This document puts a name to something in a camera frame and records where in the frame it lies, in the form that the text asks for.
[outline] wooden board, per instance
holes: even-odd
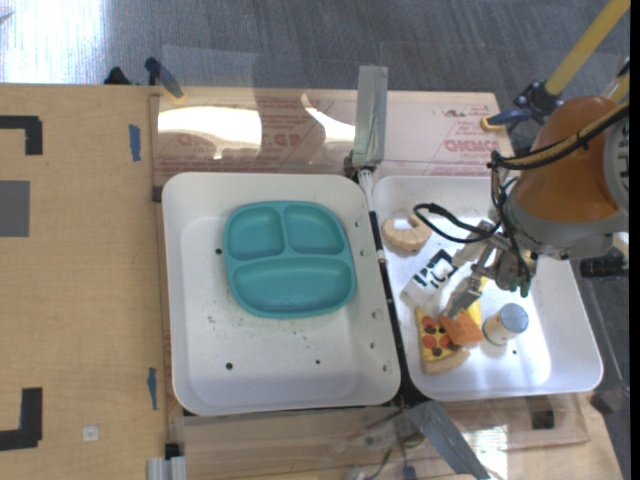
[[[0,238],[0,430],[18,428],[22,388],[43,389],[43,438],[0,451],[3,478],[142,479],[164,455],[151,92],[0,85],[0,114],[44,128],[41,156],[0,130],[0,180],[30,182],[29,236]],[[84,441],[89,425],[98,440]]]

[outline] orange block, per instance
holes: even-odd
[[[440,315],[438,319],[440,320],[440,325],[447,331],[451,341],[456,345],[469,345],[482,341],[482,330],[471,317],[464,313],[458,313],[456,318]]]

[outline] blue can lid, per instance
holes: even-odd
[[[529,315],[520,304],[510,302],[502,306],[500,321],[508,331],[518,334],[524,332],[529,325]]]

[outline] gray floor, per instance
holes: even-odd
[[[0,81],[99,84],[120,66],[146,84],[153,56],[184,83],[350,89],[361,64],[380,64],[390,89],[489,91],[506,110],[553,72],[607,1],[0,0]],[[629,51],[627,14],[563,96],[601,94]],[[519,129],[514,146],[532,133]],[[580,284],[630,478],[628,278]]]

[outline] gray square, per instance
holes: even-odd
[[[0,181],[0,237],[29,236],[29,181]]]

